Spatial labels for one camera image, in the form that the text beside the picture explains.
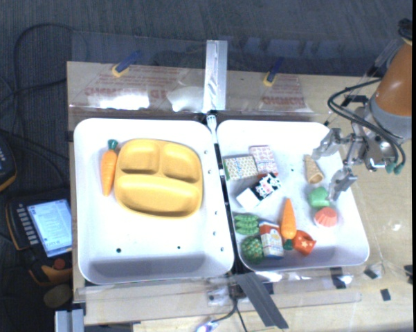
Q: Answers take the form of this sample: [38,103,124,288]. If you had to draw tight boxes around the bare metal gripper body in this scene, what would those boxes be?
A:
[343,122,399,172]

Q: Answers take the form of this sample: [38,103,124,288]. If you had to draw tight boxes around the green toy pepper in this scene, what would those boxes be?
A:
[307,185,332,210]

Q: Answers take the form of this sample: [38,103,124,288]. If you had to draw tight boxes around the tan ice cream cone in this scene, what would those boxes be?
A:
[302,154,325,185]

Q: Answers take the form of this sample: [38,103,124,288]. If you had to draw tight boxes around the pink patterned carton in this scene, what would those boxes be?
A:
[248,145,279,176]

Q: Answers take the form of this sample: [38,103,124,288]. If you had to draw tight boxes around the orange carrot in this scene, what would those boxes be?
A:
[280,197,298,251]
[100,138,120,198]

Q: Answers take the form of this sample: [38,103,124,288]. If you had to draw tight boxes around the white plastic tray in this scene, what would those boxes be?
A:
[215,119,371,273]
[73,117,236,286]

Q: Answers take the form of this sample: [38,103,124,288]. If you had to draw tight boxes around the cow print carton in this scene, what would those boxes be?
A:
[235,172,282,212]

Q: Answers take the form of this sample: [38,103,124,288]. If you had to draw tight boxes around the green patterned carton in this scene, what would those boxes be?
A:
[223,154,260,182]

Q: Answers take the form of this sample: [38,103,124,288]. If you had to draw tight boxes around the orange and white juice carton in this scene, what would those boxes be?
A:
[258,220,285,259]

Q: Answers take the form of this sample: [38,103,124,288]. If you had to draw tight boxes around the green pea pods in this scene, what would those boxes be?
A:
[233,213,261,236]

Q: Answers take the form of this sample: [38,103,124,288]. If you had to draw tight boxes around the green broccoli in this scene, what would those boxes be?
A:
[241,234,265,266]

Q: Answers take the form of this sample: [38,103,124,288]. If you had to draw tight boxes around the yellow divided plate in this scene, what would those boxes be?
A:
[114,138,205,219]

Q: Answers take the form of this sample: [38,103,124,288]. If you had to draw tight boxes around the black block with wires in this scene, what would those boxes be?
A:
[227,282,246,299]

